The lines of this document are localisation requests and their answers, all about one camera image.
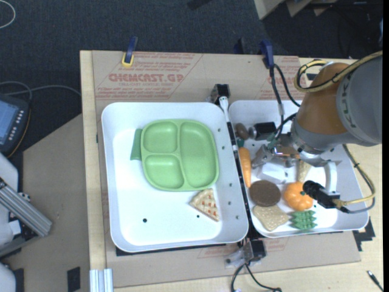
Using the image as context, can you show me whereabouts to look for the beige cracker wedge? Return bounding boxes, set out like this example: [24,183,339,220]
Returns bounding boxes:
[295,159,312,183]

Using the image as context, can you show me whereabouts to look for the brown round biscuit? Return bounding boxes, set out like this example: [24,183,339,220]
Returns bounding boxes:
[249,179,282,207]

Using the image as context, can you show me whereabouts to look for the beige bread slice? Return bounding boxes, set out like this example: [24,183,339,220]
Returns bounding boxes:
[252,204,290,232]

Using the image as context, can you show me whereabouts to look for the black cylinder on white bracket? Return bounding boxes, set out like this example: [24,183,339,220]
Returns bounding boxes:
[302,159,342,209]

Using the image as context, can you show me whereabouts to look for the green divided plate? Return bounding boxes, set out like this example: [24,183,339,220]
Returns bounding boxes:
[130,119,220,192]

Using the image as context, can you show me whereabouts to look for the white carton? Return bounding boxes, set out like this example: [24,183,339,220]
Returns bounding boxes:
[256,161,288,185]

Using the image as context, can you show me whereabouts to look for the beige and red pizza slice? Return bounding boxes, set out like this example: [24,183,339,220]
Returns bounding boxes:
[188,188,221,223]

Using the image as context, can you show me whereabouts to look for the orange carrot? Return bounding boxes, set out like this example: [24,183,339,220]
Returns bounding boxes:
[238,146,253,189]

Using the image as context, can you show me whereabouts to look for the brown cardboard board red print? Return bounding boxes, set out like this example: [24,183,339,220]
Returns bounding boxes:
[91,50,362,288]

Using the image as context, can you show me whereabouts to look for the thin black and white rod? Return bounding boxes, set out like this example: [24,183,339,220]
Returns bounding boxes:
[218,97,253,240]

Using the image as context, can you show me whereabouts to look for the white plastic tray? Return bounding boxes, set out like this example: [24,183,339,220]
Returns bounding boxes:
[227,100,370,238]
[100,102,250,253]

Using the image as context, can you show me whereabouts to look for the orange pumpkin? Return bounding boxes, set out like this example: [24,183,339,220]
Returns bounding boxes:
[283,181,314,211]

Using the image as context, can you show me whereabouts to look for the brown mushroom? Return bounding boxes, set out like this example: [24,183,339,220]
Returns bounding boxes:
[235,122,250,140]

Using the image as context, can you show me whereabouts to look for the black and silver cylinder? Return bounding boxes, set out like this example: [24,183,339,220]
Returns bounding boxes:
[249,122,278,141]

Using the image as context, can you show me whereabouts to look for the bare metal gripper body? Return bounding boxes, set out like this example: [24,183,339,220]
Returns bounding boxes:
[269,137,324,168]

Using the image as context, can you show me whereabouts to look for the green pea pods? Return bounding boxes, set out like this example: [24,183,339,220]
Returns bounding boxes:
[287,210,318,229]

